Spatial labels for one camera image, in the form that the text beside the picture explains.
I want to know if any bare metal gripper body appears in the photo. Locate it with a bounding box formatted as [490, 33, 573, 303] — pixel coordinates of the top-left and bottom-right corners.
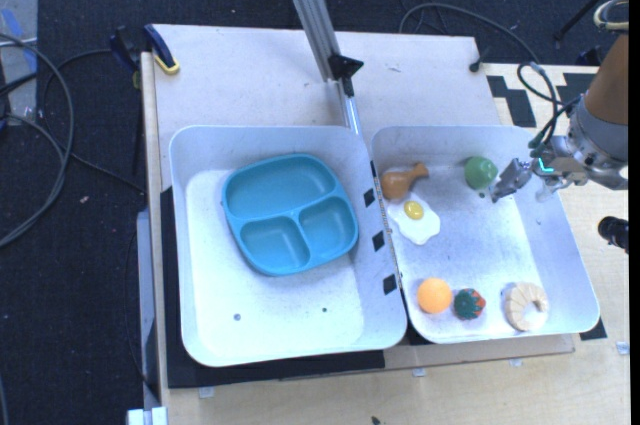
[528, 135, 629, 192]

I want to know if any green toy apple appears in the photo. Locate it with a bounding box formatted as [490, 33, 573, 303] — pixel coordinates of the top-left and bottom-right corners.
[462, 155, 500, 191]

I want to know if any white plastic tray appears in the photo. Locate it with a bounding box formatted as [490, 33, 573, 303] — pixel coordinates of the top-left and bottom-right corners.
[167, 124, 409, 369]
[369, 124, 602, 346]

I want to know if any white and yellow fried egg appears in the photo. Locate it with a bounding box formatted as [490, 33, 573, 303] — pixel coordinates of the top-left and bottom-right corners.
[386, 192, 443, 247]

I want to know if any brown toy chicken drumstick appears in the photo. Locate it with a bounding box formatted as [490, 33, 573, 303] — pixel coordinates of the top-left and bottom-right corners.
[380, 162, 431, 202]

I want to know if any beige toy croissant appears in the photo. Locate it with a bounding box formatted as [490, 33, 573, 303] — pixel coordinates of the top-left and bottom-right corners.
[500, 281, 551, 333]

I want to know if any red and green toy strawberry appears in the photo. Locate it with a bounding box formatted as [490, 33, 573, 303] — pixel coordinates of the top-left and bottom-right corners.
[452, 287, 488, 321]

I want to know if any orange toy orange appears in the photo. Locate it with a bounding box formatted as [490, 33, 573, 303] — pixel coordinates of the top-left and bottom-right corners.
[416, 276, 454, 316]

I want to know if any pale wood board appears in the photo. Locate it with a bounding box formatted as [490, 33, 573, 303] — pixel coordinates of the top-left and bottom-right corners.
[149, 23, 577, 382]

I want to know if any thin black and white rod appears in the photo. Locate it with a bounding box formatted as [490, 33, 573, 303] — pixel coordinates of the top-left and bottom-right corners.
[342, 93, 404, 295]

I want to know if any blue divided plate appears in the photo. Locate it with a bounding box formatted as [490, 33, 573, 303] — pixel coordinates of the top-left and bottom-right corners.
[220, 153, 361, 278]

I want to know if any black cylinder on white bracket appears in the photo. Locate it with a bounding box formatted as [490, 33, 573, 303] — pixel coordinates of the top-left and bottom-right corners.
[597, 215, 630, 255]

